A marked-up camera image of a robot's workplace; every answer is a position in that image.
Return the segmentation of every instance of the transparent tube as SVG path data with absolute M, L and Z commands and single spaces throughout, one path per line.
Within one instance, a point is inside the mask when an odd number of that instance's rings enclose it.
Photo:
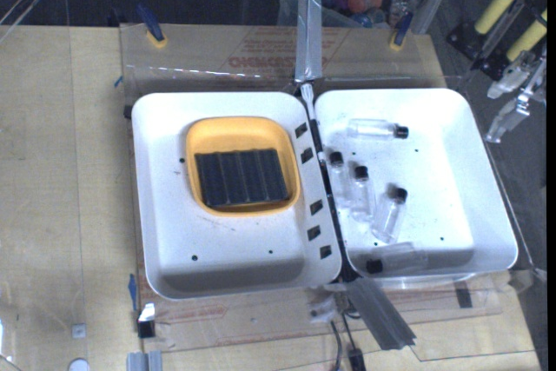
M 365 166 L 355 168 L 352 191 L 353 201 L 350 209 L 351 216 L 357 222 L 372 223 L 376 212 L 376 198 L 374 196 L 373 182 L 371 178 L 369 178 Z
M 350 119 L 347 135 L 353 138 L 406 139 L 409 129 L 384 119 Z
M 371 230 L 382 242 L 391 244 L 398 241 L 406 199 L 407 191 L 402 188 L 395 188 L 381 196 Z
M 334 197 L 336 208 L 349 208 L 349 204 L 351 202 L 349 173 L 340 152 L 334 152 L 330 155 L 329 175 L 330 186 L 332 187 L 332 196 Z

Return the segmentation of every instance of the wooden table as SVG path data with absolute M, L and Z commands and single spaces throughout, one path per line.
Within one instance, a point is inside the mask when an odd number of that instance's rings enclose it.
M 441 76 L 430 38 L 410 38 Z M 144 346 L 128 290 L 137 245 L 121 75 L 118 29 L 19 27 L 0 46 L 2 353 L 23 371 L 75 357 L 124 370 Z M 412 324 L 415 347 L 370 352 L 367 369 L 539 369 L 507 274 L 492 280 L 496 314 Z M 72 336 L 81 323 L 86 336 Z M 364 330 L 355 339 L 374 342 Z M 286 338 L 167 352 L 163 369 L 329 370 L 335 349 L 331 334 Z

